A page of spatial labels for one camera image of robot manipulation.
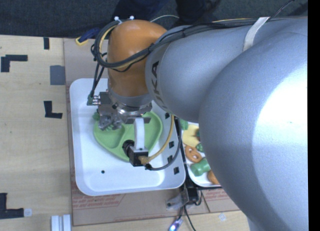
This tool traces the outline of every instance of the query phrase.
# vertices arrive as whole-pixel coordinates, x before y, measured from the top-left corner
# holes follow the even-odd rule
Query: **cardboard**
[[[144,220],[163,217],[174,217],[179,210],[167,209],[166,200],[176,197],[180,189],[166,189],[158,191],[134,192],[101,196],[83,194],[75,181],[73,158],[73,142],[71,128],[71,112],[69,88],[73,81],[80,78],[93,78],[97,63],[93,61],[91,45],[94,40],[79,46],[74,39],[65,38],[64,61],[67,99],[67,121],[69,136],[69,155],[71,173],[72,222],[74,226]],[[108,41],[102,46],[106,51]],[[103,78],[108,78],[107,71]],[[223,189],[202,190],[203,202],[199,206],[188,207],[188,213],[205,214],[238,210]]]

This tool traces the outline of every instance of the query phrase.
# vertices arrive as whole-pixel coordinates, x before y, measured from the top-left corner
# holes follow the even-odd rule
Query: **green plate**
[[[151,117],[150,122],[144,124],[144,146],[150,152],[156,145],[161,135],[163,125],[161,119],[152,111],[145,113],[143,117]],[[122,145],[126,140],[135,140],[134,125],[122,124],[120,129],[101,130],[98,127],[98,122],[99,121],[95,122],[93,128],[93,134],[96,141],[115,156],[129,162],[129,158],[122,149]]]

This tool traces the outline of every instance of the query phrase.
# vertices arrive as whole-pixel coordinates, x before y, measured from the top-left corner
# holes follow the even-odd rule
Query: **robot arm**
[[[165,32],[147,51],[148,100],[199,123],[209,165],[252,230],[308,230],[308,18],[252,27]]]

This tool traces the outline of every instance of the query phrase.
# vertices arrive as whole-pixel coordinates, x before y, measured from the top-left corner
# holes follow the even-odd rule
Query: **brown tube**
[[[107,48],[107,61],[123,61],[149,47],[167,30],[145,20],[129,20],[117,25],[110,34]],[[147,58],[133,64],[125,72],[108,69],[108,87],[123,97],[136,97],[148,93],[145,81]]]

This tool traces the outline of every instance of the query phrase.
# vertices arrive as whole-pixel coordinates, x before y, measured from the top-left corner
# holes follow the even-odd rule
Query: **toy pretzel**
[[[188,158],[193,163],[199,163],[202,160],[201,154],[193,146],[186,145],[184,152],[186,158]]]

